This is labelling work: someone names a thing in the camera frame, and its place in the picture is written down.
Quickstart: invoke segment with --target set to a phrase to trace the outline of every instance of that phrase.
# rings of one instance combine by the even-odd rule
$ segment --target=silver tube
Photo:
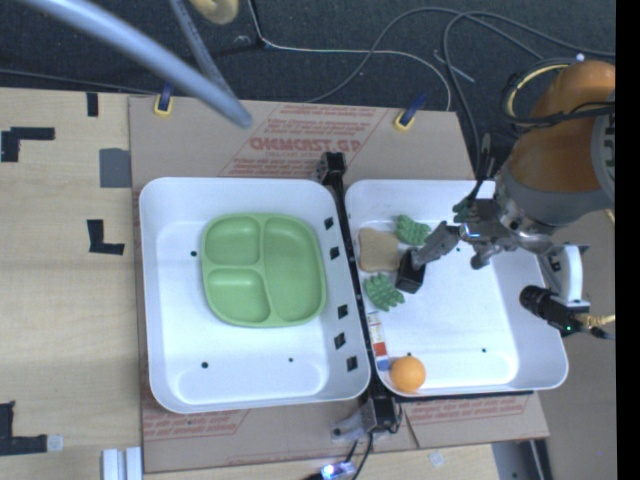
[[[212,82],[214,82],[218,87],[223,89],[229,95],[235,97],[226,80],[218,70],[215,62],[209,55],[209,51],[207,50],[206,45],[202,41],[202,37],[198,33],[198,30],[187,11],[187,7],[184,3],[184,0],[168,0],[169,5],[171,5],[171,9],[173,10],[173,14],[178,20],[178,24],[180,25],[180,29],[189,43],[189,48],[193,53],[193,56],[196,58],[198,62],[198,66],[200,66],[200,70],[204,75],[209,78]]]
[[[240,102],[162,45],[88,0],[16,0],[45,12],[111,46],[163,80],[198,98],[234,124],[248,128],[251,115]]]

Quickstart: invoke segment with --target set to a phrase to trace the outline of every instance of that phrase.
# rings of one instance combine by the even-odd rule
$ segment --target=green divided plate
[[[241,213],[214,219],[204,230],[200,256],[207,302],[230,324],[297,325],[325,305],[318,239],[294,217]]]

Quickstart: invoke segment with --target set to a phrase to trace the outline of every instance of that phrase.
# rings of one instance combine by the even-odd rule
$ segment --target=toy bread slice
[[[400,266],[398,237],[372,228],[362,228],[360,240],[360,268],[365,272],[393,272]]]

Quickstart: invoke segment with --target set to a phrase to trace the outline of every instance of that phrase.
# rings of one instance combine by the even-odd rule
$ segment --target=green toy leaf
[[[414,221],[407,215],[400,215],[396,223],[396,236],[410,245],[422,245],[431,233],[431,226]]]
[[[384,311],[404,303],[402,293],[391,284],[391,281],[384,274],[370,277],[364,282],[364,289],[371,299],[371,302]]]

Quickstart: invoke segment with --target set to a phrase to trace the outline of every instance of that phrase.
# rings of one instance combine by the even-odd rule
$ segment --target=blue clip
[[[162,93],[156,96],[156,101],[153,104],[153,111],[162,117],[167,117],[171,114],[173,108],[173,85],[169,82],[164,83]]]
[[[393,123],[396,129],[402,132],[406,132],[409,128],[411,128],[411,125],[413,125],[413,122],[415,121],[415,113],[422,107],[424,107],[424,104],[426,102],[427,93],[423,92],[422,94],[418,95],[418,97],[413,100],[411,105],[409,105],[409,108],[404,112],[398,114],[398,117],[396,117],[396,120]]]

